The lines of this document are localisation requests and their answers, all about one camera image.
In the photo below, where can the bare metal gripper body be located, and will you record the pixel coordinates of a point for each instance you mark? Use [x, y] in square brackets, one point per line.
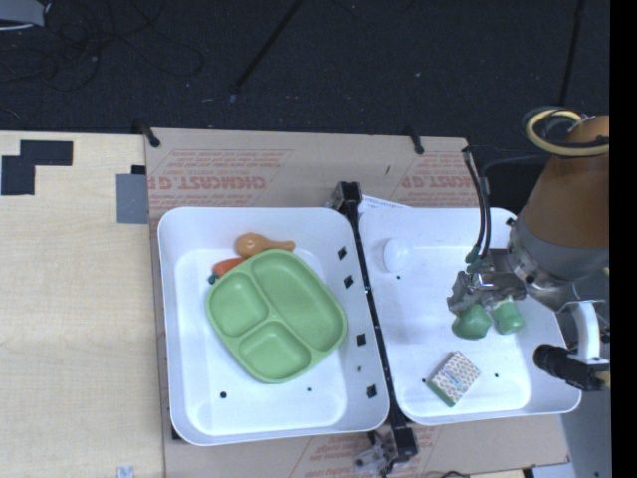
[502, 274]

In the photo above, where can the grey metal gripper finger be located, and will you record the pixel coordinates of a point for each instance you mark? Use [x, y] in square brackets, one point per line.
[463, 294]
[505, 296]

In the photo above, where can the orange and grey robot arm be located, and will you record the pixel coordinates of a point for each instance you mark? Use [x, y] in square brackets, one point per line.
[567, 202]

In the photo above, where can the green toy pepper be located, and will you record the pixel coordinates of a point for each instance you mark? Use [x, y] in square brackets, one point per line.
[472, 322]

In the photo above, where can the white plastic tray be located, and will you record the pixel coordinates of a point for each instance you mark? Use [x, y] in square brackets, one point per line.
[278, 411]
[423, 316]

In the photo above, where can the white egg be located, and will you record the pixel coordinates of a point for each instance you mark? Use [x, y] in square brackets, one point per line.
[397, 254]

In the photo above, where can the patterned green-edged packet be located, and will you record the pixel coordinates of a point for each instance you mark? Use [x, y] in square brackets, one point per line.
[454, 379]

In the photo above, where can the thin black rod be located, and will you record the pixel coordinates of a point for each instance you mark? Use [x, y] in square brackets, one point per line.
[374, 311]

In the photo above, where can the white paper sheet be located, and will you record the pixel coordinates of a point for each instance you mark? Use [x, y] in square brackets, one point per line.
[385, 203]

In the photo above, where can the green divided plate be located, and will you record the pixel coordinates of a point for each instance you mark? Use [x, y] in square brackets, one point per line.
[278, 311]

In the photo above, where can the orange toy chicken drumstick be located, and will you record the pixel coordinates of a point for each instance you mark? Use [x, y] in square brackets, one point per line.
[254, 244]

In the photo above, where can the brown cardboard board red print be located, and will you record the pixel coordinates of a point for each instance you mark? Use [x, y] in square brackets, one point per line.
[278, 177]

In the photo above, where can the orange carrot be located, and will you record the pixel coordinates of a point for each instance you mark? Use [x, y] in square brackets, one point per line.
[226, 266]

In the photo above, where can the black cylinder on white bracket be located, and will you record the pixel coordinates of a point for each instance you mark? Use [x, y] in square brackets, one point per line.
[567, 366]

